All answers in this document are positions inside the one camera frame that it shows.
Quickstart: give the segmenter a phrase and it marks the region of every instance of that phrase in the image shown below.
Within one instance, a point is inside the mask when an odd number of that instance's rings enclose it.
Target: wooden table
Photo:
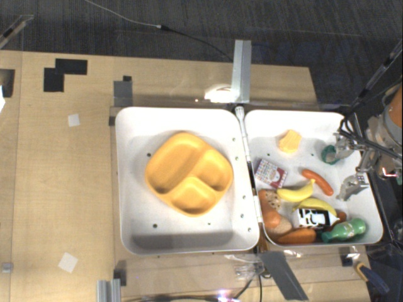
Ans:
[[[56,58],[86,59],[88,74],[65,75],[63,93],[44,92],[43,69],[55,67]],[[232,65],[0,51],[0,68],[16,69],[14,95],[0,114],[0,205],[13,207],[2,210],[0,262],[11,258],[14,264],[11,277],[0,274],[0,301],[95,301],[96,281],[111,279],[117,249],[108,126],[113,81],[132,76],[135,95],[202,99],[211,85],[230,83]],[[316,102],[306,68],[253,65],[251,76],[252,99]],[[80,125],[69,127],[73,114],[79,115]],[[12,164],[14,172],[7,169]],[[363,247],[358,250],[367,262]],[[65,252],[78,258],[72,273],[58,267]],[[152,264],[132,255],[128,259],[134,267]],[[369,301],[366,284],[354,270],[336,264],[296,271],[311,301]],[[185,267],[177,271],[187,274]],[[164,270],[158,274],[169,276]],[[205,269],[200,274],[208,276]],[[153,285],[156,293],[164,288]],[[258,301],[253,286],[243,301]],[[273,280],[264,280],[264,286],[264,301],[283,301]],[[129,291],[122,288],[126,296]]]

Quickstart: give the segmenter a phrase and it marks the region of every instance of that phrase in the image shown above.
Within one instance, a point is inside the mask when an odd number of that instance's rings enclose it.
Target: black tape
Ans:
[[[87,75],[88,61],[78,59],[56,59],[56,74]]]
[[[43,72],[44,92],[64,92],[64,75],[56,73],[55,68],[45,68]]]
[[[127,285],[126,270],[124,270],[124,269],[114,269],[113,270],[113,278],[120,280],[120,286],[126,286]]]
[[[7,37],[10,36],[13,32],[14,32],[14,30],[13,30],[12,28],[8,28],[8,29],[3,33],[3,37],[7,38]]]
[[[116,118],[114,116],[109,117],[109,126],[115,126]]]
[[[3,87],[3,97],[10,98],[14,91],[14,69],[0,69],[0,85]]]
[[[353,266],[353,259],[348,257],[348,255],[341,255],[340,259],[343,267]]]
[[[132,86],[132,82],[113,82],[113,104],[115,107],[124,108],[127,106],[133,106]]]

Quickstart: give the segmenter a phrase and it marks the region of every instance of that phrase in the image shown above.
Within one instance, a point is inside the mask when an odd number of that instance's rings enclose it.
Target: yellow plastic bowl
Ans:
[[[176,211],[190,217],[209,212],[232,184],[233,171],[222,154],[190,133],[175,134],[151,157],[145,182]]]

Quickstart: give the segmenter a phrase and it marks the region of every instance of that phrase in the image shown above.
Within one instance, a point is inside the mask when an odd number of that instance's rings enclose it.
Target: plastic toy fruit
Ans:
[[[317,199],[317,198],[307,198],[303,200],[297,207],[294,207],[293,211],[297,209],[316,209],[316,210],[327,210],[333,216],[337,216],[336,210],[329,205],[327,202]]]
[[[280,196],[281,199],[297,203],[311,197],[312,193],[314,192],[314,183],[315,180],[311,179],[306,186],[298,190],[290,190],[284,188],[277,189],[277,194]]]

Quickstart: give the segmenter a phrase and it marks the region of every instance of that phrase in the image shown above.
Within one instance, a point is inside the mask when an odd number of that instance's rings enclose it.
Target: metal bracket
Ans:
[[[11,39],[14,38],[29,21],[33,19],[33,16],[19,16],[16,21],[14,21],[10,27],[0,36],[0,49],[9,43]]]
[[[98,281],[96,285],[97,302],[122,302],[120,296],[120,280]]]
[[[256,210],[256,217],[258,218],[258,223],[263,222],[263,216],[260,208],[260,200],[258,196],[253,196],[253,202],[254,202],[254,209]]]
[[[248,103],[251,92],[252,42],[236,40],[231,89],[235,103]]]
[[[259,258],[286,300],[307,301],[308,297],[287,263],[283,252],[265,252]]]
[[[353,174],[343,181],[340,193],[336,196],[336,199],[347,201],[352,195],[360,193],[369,186],[362,174]]]

